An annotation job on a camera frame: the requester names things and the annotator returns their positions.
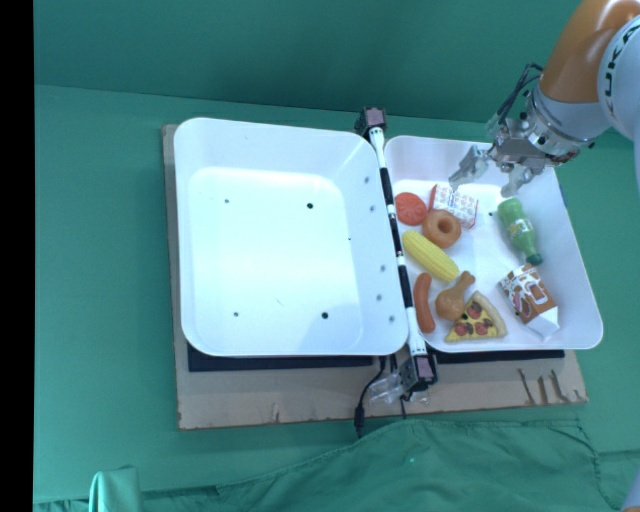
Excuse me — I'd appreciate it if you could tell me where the yellow corn cob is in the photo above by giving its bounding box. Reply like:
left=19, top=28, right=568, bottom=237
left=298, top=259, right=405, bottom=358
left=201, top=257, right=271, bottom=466
left=401, top=229, right=460, bottom=283

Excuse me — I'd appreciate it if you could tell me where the orange sausage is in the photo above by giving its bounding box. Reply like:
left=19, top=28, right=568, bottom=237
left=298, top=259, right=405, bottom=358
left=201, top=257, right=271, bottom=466
left=412, top=272, right=437, bottom=334

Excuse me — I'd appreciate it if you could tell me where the brown chicken drumstick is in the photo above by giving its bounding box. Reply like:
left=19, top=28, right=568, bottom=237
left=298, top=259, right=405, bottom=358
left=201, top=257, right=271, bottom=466
left=434, top=270, right=477, bottom=322

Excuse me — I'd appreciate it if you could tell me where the red tomato slice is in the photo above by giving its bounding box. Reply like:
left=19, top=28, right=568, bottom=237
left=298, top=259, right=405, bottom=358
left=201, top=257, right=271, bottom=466
left=393, top=192, right=429, bottom=226

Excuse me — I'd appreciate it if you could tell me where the white and orange packet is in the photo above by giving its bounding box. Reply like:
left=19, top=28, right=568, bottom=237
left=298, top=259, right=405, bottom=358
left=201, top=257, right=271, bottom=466
left=428, top=183, right=480, bottom=229

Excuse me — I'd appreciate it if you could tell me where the green bottle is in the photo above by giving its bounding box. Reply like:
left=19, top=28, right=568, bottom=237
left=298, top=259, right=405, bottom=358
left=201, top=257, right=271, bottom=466
left=496, top=197, right=544, bottom=266

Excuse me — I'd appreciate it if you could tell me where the brown and white carton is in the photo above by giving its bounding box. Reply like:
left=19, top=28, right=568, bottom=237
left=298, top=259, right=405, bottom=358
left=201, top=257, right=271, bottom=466
left=496, top=263, right=560, bottom=342

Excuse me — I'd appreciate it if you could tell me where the brown cardboard board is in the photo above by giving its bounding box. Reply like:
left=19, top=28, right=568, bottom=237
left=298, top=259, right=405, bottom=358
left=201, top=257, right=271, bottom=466
left=161, top=123, right=589, bottom=431

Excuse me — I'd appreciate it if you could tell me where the orange doughnut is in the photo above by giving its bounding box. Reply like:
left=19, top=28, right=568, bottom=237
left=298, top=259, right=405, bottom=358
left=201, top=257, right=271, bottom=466
left=421, top=209, right=463, bottom=249

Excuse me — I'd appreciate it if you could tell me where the black block with wires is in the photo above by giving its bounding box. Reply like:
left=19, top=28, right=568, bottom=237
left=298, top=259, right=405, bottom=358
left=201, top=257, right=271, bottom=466
left=354, top=106, right=389, bottom=137
left=397, top=354, right=439, bottom=396

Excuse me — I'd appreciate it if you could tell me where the black and white thin rod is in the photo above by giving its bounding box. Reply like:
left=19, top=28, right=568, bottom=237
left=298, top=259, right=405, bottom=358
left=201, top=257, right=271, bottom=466
left=369, top=127, right=427, bottom=357

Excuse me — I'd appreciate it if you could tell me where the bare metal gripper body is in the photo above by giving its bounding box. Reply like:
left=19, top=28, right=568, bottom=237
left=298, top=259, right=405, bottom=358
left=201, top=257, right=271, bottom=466
left=487, top=117, right=581, bottom=175

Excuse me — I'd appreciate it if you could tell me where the white plastic tray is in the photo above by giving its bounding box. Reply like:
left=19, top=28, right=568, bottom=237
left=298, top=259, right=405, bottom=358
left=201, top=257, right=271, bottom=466
left=382, top=134, right=605, bottom=355
left=172, top=117, right=411, bottom=359

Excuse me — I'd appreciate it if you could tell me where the pizza slice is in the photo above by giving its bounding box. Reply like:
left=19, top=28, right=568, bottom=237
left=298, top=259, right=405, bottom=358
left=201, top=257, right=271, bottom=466
left=444, top=290, right=509, bottom=344

